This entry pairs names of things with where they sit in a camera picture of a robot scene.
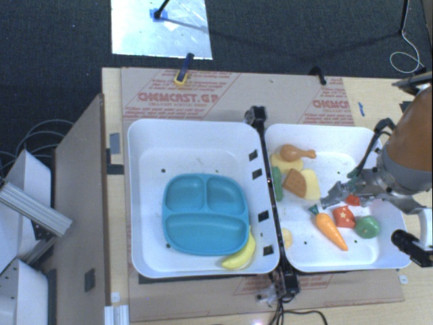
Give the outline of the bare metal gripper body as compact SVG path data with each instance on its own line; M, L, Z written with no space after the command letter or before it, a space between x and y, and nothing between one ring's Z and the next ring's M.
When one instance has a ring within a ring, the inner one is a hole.
M364 169L350 189L356 197L371 194L375 200L389 202L403 213L420 213L426 208L413 197L426 191L425 171L405 167L393 173L379 167Z

